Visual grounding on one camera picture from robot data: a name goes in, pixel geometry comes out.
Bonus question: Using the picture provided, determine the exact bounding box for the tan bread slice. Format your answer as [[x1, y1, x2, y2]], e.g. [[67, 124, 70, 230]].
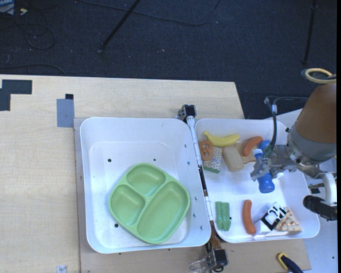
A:
[[235, 142, 257, 165]]

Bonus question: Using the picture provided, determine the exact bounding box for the orange sausage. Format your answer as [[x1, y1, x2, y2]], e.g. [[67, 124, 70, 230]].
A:
[[242, 135, 264, 157], [242, 199, 257, 236]]

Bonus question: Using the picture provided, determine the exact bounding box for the thin black and white rod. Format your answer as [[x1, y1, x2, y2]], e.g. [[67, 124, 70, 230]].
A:
[[186, 115, 218, 249]]

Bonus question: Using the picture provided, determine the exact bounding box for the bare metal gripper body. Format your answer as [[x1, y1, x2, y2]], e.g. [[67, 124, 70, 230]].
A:
[[268, 144, 305, 175]]

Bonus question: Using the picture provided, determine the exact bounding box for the green asparagus bundle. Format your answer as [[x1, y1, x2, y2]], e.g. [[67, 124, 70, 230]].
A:
[[214, 201, 232, 233]]

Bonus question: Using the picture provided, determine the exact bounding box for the black cylinder on white bracket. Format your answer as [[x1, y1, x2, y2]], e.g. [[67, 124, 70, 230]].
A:
[[302, 171, 338, 221]]

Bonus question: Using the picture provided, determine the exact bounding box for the black and white carton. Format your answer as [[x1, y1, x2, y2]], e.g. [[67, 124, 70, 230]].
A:
[[259, 201, 288, 231]]

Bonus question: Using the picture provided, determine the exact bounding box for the beige bread roll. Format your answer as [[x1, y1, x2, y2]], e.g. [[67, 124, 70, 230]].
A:
[[222, 144, 245, 173]]

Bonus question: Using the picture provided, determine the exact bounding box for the yellow banana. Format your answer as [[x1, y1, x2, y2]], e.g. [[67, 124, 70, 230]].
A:
[[203, 131, 241, 148]]

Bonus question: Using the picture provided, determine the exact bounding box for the blue bottle with white cap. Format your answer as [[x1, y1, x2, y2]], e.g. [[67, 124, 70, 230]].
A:
[[252, 139, 276, 194]]

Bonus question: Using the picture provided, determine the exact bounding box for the orange pretzel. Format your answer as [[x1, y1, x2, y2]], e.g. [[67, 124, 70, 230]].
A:
[[198, 139, 215, 162]]

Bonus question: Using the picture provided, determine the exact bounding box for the green divided plate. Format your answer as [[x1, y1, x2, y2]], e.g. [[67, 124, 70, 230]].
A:
[[107, 162, 192, 245]]

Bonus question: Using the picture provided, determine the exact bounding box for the white green patterned packet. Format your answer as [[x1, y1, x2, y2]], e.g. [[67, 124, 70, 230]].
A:
[[202, 146, 224, 174]]

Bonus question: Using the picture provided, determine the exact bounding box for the pizza slice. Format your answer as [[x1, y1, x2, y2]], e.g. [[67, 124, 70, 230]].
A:
[[275, 206, 303, 233]]

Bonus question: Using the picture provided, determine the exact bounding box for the white plastic tray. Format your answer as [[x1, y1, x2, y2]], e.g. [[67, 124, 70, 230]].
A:
[[194, 118, 321, 244], [79, 116, 212, 254]]

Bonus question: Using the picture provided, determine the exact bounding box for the black block with wires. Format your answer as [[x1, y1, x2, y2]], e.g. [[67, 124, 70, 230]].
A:
[[205, 247, 229, 272], [175, 104, 197, 122]]

